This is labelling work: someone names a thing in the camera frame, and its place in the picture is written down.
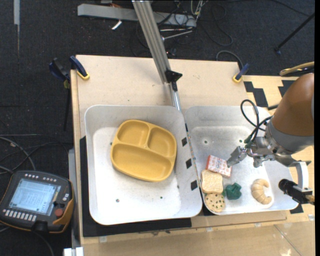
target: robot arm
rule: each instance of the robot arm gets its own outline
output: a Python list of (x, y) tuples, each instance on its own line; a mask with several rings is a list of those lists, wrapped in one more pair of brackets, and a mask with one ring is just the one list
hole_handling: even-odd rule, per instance
[(312, 190), (308, 188), (307, 164), (310, 162), (297, 161), (292, 154), (314, 145), (314, 83), (314, 73), (299, 77), (287, 90), (266, 124), (264, 136), (255, 137), (243, 148), (238, 146), (227, 160), (229, 167), (246, 156), (253, 158), (254, 167), (268, 160), (276, 160), (286, 167), (296, 167), (298, 184), (282, 180), (279, 188), (301, 204), (314, 204)]

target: wooden board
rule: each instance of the wooden board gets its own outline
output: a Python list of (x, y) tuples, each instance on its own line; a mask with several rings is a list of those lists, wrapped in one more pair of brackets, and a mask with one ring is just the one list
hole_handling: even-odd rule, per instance
[[(112, 56), (77, 56), (83, 66), (90, 73), (90, 79), (81, 80), (75, 71), (71, 71), (72, 116), (74, 129), (74, 147), (77, 176), (77, 196), (79, 213), (79, 231), (82, 234), (82, 205), (81, 205), (81, 177), (79, 139), (85, 135), (84, 114), (88, 107), (97, 104), (104, 105), (170, 105), (170, 91), (168, 86), (161, 84), (159, 74), (152, 59), (112, 57)], [(283, 85), (279, 76), (244, 76), (243, 81), (234, 83), (232, 77), (239, 71), (236, 62), (199, 61), (199, 60), (170, 60), (172, 70), (183, 73), (178, 81), (178, 91), (182, 111), (191, 106), (239, 106), (244, 99), (255, 101), (254, 93), (246, 92), (244, 82), (251, 82), (254, 88), (263, 89), (268, 105), (278, 104), (281, 100), (279, 87)], [(308, 166), (310, 187), (314, 189), (314, 148), (308, 147), (297, 157), (302, 160), (312, 160)], [(297, 178), (292, 170), (293, 179)], [(289, 211), (274, 211), (266, 213), (235, 214), (229, 216), (203, 216), (199, 214), (191, 219), (192, 228), (180, 230), (163, 230), (157, 232), (119, 234), (108, 237), (80, 236), (81, 246), (85, 255), (211, 255), (216, 250), (218, 239), (219, 248), (238, 250), (239, 255), (256, 255), (250, 248), (258, 246), (270, 255), (269, 250), (278, 246), (281, 250), (290, 249), (290, 255), (299, 255), (295, 247), (287, 242), (278, 243), (273, 239), (256, 240), (257, 235), (274, 236), (281, 232), (274, 229), (274, 225), (309, 222), (315, 215), (313, 205), (303, 205), (304, 212), (291, 214)], [(256, 230), (265, 227), (264, 231)], [(301, 230), (313, 236), (314, 230), (307, 225)], [(229, 236), (238, 237), (234, 242)]]

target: green food item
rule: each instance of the green food item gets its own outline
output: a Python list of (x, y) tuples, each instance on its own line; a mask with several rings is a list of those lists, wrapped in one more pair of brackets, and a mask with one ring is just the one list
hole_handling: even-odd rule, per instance
[(238, 183), (233, 183), (232, 185), (227, 185), (225, 187), (226, 198), (229, 200), (237, 200), (241, 197), (240, 192), (241, 186)]

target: wooden table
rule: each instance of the wooden table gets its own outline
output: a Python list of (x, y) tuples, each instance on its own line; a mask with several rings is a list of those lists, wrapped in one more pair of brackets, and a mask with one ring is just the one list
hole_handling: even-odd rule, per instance
[[(93, 105), (171, 105), (170, 90), (161, 83), (153, 59), (78, 55), (90, 74), (82, 80), (71, 71), (71, 98), (77, 187), (80, 246), (85, 255), (315, 255), (315, 207), (302, 206), (302, 213), (289, 210), (191, 218), (192, 228), (83, 237), (80, 139), (85, 136), (84, 114)], [(244, 76), (236, 62), (171, 59), (173, 71), (182, 73), (177, 82), (182, 113), (192, 106), (239, 106), (244, 99), (255, 101), (246, 92), (244, 81), (262, 88), (269, 106), (281, 100), (279, 76)], [(314, 189), (314, 148), (294, 156), (312, 163), (308, 166), (309, 187)], [(297, 182), (297, 173), (290, 170)]]

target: croissant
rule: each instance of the croissant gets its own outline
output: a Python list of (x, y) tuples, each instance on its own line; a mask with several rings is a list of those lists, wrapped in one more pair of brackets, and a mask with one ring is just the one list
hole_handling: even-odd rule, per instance
[(268, 181), (263, 178), (256, 179), (251, 186), (251, 194), (259, 203), (267, 205), (271, 202), (272, 197), (265, 195), (264, 186), (269, 188)]

